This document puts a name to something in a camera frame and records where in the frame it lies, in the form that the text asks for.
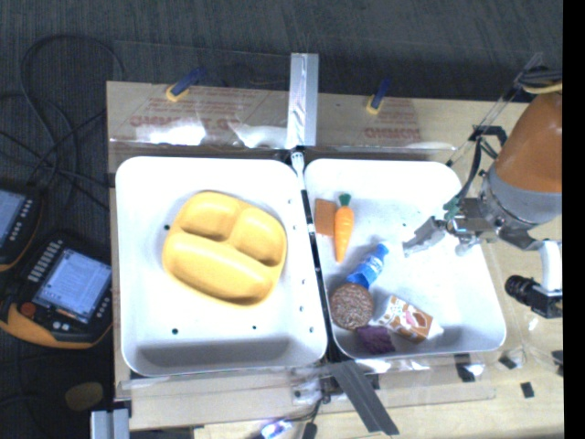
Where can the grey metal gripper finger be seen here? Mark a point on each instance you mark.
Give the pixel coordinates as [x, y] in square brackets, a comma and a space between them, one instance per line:
[466, 246]
[425, 236]

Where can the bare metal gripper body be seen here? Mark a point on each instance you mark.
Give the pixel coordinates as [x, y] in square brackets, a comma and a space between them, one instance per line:
[477, 220]

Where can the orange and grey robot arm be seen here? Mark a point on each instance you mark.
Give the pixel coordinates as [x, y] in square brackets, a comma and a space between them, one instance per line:
[530, 153]

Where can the white plastic tray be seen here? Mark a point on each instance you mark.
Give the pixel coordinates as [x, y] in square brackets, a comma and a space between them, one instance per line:
[146, 291]
[439, 291]

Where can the blue plastic bottle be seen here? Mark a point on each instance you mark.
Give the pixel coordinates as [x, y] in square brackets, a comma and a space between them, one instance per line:
[368, 268]

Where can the orange carrot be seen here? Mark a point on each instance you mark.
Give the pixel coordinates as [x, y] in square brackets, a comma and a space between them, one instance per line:
[343, 231]

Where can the orange and white carton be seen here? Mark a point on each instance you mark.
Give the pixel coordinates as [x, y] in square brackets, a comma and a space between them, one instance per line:
[409, 320]

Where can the brown round biscuit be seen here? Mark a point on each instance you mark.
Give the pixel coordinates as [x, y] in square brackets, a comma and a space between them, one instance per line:
[352, 307]

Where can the orange square cracker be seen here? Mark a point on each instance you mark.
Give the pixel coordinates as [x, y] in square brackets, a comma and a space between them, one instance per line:
[323, 217]

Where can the purple grapes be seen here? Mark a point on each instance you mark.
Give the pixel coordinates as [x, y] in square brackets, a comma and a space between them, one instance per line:
[375, 340]

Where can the yellow divided plate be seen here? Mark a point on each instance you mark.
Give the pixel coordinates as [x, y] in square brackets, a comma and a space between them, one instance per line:
[219, 254]

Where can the brown cardboard board red print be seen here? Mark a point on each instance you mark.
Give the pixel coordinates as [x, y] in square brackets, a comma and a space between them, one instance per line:
[137, 108]

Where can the black cylinder on white bracket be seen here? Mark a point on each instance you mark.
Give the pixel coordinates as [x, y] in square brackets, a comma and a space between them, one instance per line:
[537, 291]

